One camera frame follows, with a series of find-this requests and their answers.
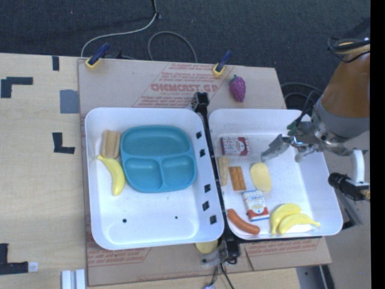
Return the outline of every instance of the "sausage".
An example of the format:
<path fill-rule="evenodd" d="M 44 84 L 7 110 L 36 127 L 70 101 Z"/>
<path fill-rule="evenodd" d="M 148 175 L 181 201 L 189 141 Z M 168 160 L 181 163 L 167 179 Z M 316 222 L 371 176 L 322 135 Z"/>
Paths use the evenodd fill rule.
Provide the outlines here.
<path fill-rule="evenodd" d="M 260 228 L 256 225 L 252 225 L 245 220 L 241 219 L 234 209 L 227 210 L 227 217 L 233 222 L 233 224 L 239 229 L 251 234 L 258 234 Z"/>

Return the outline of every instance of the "wooden table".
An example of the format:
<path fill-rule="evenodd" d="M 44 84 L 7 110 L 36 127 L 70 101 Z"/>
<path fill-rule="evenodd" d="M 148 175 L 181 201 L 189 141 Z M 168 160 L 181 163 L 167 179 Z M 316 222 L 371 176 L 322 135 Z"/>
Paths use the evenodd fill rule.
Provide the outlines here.
<path fill-rule="evenodd" d="M 60 288 L 63 270 L 86 269 L 84 195 L 79 114 L 60 113 L 60 91 L 78 89 L 77 58 L 0 54 L 0 79 L 33 77 L 12 84 L 0 98 L 0 243 L 8 262 L 37 262 L 38 271 L 0 276 L 1 288 Z M 63 133 L 55 153 L 52 133 Z M 232 273 L 235 288 L 299 288 L 295 268 Z M 195 277 L 98 288 L 203 288 Z M 216 288 L 230 288 L 220 275 Z"/>

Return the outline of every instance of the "small box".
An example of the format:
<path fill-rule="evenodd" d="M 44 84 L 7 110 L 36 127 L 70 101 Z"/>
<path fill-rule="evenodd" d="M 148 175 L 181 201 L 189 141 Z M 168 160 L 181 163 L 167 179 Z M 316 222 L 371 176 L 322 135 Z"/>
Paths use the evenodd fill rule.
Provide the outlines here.
<path fill-rule="evenodd" d="M 242 199 L 245 203 L 247 216 L 249 221 L 255 222 L 257 220 L 268 219 L 270 217 L 269 211 L 265 204 L 265 199 L 260 190 L 244 191 Z"/>
<path fill-rule="evenodd" d="M 225 156 L 249 155 L 250 147 L 246 137 L 222 137 L 222 154 Z"/>

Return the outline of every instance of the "toy banana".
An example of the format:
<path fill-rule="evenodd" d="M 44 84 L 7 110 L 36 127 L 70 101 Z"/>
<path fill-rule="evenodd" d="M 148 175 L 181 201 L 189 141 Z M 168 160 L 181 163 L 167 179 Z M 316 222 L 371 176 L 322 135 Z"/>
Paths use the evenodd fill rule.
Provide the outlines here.
<path fill-rule="evenodd" d="M 276 208 L 270 215 L 271 234 L 276 234 L 277 227 L 284 217 L 300 212 L 301 207 L 292 203 L 283 204 Z"/>
<path fill-rule="evenodd" d="M 319 222 L 315 222 L 307 214 L 296 213 L 296 214 L 288 215 L 281 220 L 281 222 L 278 225 L 278 232 L 280 234 L 284 234 L 287 230 L 292 228 L 294 225 L 304 225 L 304 224 L 316 225 L 317 227 L 320 226 Z"/>
<path fill-rule="evenodd" d="M 112 177 L 112 194 L 114 196 L 119 195 L 125 187 L 126 177 L 122 166 L 115 158 L 105 158 L 101 155 L 97 156 L 98 160 L 101 160 L 107 167 Z"/>

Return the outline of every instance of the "gray floor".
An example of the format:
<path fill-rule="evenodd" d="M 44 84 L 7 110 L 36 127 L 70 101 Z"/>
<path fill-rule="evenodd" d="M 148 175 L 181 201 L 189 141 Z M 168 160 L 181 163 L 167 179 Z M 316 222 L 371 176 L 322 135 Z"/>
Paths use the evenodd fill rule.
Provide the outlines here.
<path fill-rule="evenodd" d="M 369 132 L 351 140 L 351 148 L 369 149 Z M 351 174 L 349 158 L 325 153 L 329 172 Z M 370 152 L 365 154 L 365 181 L 370 182 Z M 327 267 L 298 268 L 303 289 L 367 289 L 372 288 L 371 277 L 371 203 L 339 201 L 344 221 L 353 220 L 354 226 L 337 235 L 326 237 L 332 263 Z"/>

